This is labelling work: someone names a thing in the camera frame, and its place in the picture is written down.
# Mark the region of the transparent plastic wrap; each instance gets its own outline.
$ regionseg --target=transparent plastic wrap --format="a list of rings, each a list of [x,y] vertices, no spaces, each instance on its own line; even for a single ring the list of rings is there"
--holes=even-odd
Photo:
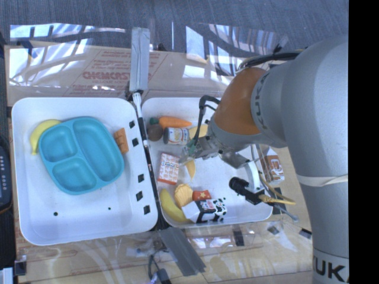
[[[241,62],[271,54],[286,42],[285,35],[245,27],[172,23],[170,35],[160,35],[153,22],[148,27],[149,83],[143,102],[156,97],[221,97]],[[60,23],[13,25],[6,40],[9,107],[26,97],[128,97],[131,30]],[[260,67],[269,69],[272,64],[276,63]],[[11,121],[9,127],[12,135]],[[31,244],[20,230],[13,168],[18,282],[150,283],[158,269],[165,269],[172,283],[251,283],[252,279],[266,283],[268,277],[274,281],[278,275],[304,282],[292,276],[305,272],[309,279],[311,274],[309,218],[288,150],[275,151],[285,174],[280,192],[297,205],[275,208],[259,222],[180,228],[205,264],[203,272],[191,277],[182,274],[159,230],[48,246]],[[248,208],[245,213],[253,214]]]

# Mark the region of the blue plate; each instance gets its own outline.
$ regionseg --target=blue plate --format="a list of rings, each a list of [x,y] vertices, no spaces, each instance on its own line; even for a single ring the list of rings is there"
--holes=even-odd
[[[79,117],[46,130],[38,142],[55,184],[71,195],[94,191],[114,182],[124,171],[124,159],[103,123]]]

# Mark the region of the white object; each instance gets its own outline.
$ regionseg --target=white object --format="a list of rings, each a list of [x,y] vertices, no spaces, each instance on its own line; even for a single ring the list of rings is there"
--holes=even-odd
[[[193,127],[197,126],[199,116],[199,100],[200,98],[151,98],[142,104],[142,113],[145,123],[149,122],[150,118],[159,118],[163,115],[173,116],[185,119],[192,122]],[[210,119],[213,111],[210,108],[206,109],[203,120]],[[158,141],[149,141],[150,155],[152,157],[153,170],[157,174],[159,171],[160,154],[162,152],[172,154],[179,157],[182,151],[182,146],[172,146],[164,144],[163,138]],[[241,151],[240,154],[248,159],[252,159],[252,150],[247,148]],[[252,205],[245,200],[244,196],[238,196],[235,191],[229,188],[229,181],[232,177],[237,176],[244,180],[249,180],[252,174],[247,172],[244,167],[235,169],[226,164],[219,157],[210,158],[207,160],[195,160],[196,173],[191,180],[187,168],[181,166],[179,168],[178,183],[170,185],[167,183],[157,182],[158,192],[165,188],[174,198],[174,191],[180,183],[187,183],[194,191],[203,191],[207,189],[212,198],[220,198],[227,207],[227,214],[222,222],[212,222],[211,224],[194,224],[188,222],[176,222],[172,220],[163,211],[163,215],[167,222],[173,227],[189,228],[197,226],[215,226],[225,224],[239,224],[246,222],[263,221],[271,216],[272,207],[260,203]]]
[[[69,195],[54,184],[40,155],[31,155],[28,139],[44,120],[82,116],[95,117],[112,135],[125,128],[129,151],[123,154],[125,169],[115,182]],[[68,243],[154,227],[158,212],[132,104],[118,98],[24,98],[13,106],[12,126],[20,228],[30,243]]]

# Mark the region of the tin can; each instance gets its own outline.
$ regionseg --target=tin can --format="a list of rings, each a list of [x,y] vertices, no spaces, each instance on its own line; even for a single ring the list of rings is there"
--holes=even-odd
[[[190,140],[190,132],[186,128],[167,127],[163,132],[163,142],[165,144],[187,144]]]

